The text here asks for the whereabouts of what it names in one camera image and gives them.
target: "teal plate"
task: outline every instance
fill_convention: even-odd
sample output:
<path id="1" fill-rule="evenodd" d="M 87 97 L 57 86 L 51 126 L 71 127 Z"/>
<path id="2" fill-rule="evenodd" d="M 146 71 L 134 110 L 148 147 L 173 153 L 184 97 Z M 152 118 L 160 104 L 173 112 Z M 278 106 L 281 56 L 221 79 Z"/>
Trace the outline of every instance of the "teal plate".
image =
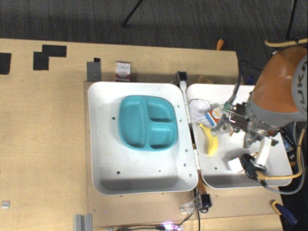
<path id="1" fill-rule="evenodd" d="M 118 119 L 122 142 L 131 149 L 168 149 L 178 137 L 172 105 L 162 98 L 128 96 L 123 99 Z"/>

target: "blue object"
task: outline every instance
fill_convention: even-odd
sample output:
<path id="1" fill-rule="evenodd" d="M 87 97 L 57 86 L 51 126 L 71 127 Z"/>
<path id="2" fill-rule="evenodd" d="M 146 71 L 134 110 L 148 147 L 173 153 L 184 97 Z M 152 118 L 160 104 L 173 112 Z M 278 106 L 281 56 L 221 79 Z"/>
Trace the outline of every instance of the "blue object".
<path id="1" fill-rule="evenodd" d="M 152 96 L 123 99 L 118 119 L 122 142 L 131 149 L 168 149 L 177 140 L 178 128 L 172 105 Z"/>
<path id="2" fill-rule="evenodd" d="M 295 216 L 284 206 L 280 204 L 275 204 L 275 207 L 279 210 L 279 212 L 287 219 L 287 221 L 291 225 L 295 225 L 297 223 L 297 219 Z"/>

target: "yellow cable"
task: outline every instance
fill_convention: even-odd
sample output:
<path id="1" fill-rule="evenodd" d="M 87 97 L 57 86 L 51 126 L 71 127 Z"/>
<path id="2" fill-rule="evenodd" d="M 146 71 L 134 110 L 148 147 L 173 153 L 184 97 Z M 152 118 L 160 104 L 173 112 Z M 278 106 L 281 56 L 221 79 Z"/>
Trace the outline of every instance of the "yellow cable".
<path id="1" fill-rule="evenodd" d="M 296 174 L 283 175 L 283 176 L 268 176 L 268 175 L 261 173 L 260 171 L 257 171 L 256 172 L 257 178 L 259 180 L 284 180 L 284 179 L 293 179 L 293 178 L 299 177 L 303 172 L 302 162 L 300 160 L 300 147 L 302 145 L 304 134 L 305 134 L 305 129 L 303 128 L 300 135 L 299 135 L 298 141 L 297 141 L 296 160 L 297 160 L 297 164 L 298 164 L 298 172 Z"/>
<path id="2" fill-rule="evenodd" d="M 287 42 L 281 42 L 281 43 L 273 43 L 273 42 L 269 42 L 268 40 L 264 41 L 265 45 L 272 47 L 272 48 L 282 48 L 282 47 L 294 46 L 298 44 L 307 44 L 307 42 L 308 42 L 307 38 L 300 39 L 299 41 L 287 41 Z"/>

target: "blue tool handle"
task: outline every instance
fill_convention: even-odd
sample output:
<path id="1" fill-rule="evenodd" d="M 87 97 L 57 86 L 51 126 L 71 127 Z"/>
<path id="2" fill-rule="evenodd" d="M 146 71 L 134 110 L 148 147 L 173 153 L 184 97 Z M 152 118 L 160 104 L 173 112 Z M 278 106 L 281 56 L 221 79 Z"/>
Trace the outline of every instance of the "blue tool handle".
<path id="1" fill-rule="evenodd" d="M 275 207 L 280 211 L 280 213 L 287 219 L 287 221 L 291 225 L 295 225 L 297 223 L 297 219 L 295 216 L 286 208 L 280 204 L 275 204 Z"/>

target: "small white square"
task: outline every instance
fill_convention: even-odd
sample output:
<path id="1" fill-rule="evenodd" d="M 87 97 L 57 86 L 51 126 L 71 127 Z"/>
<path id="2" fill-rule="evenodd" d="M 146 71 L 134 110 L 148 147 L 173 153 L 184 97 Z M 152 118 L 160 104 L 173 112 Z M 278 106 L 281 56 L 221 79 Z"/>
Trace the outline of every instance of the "small white square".
<path id="1" fill-rule="evenodd" d="M 10 201 L 2 201 L 1 208 L 2 209 L 8 209 L 10 208 L 11 202 Z"/>

